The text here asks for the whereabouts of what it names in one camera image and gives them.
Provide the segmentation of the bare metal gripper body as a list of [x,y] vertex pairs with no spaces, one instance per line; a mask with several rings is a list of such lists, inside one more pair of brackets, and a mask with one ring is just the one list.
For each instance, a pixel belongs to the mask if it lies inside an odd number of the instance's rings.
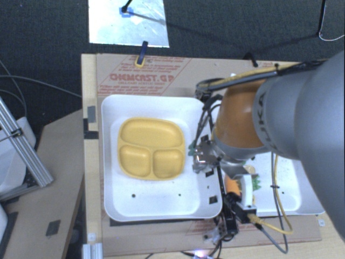
[[195,148],[193,155],[193,171],[199,173],[220,167],[227,176],[245,174],[244,162],[226,155],[213,141],[202,141]]

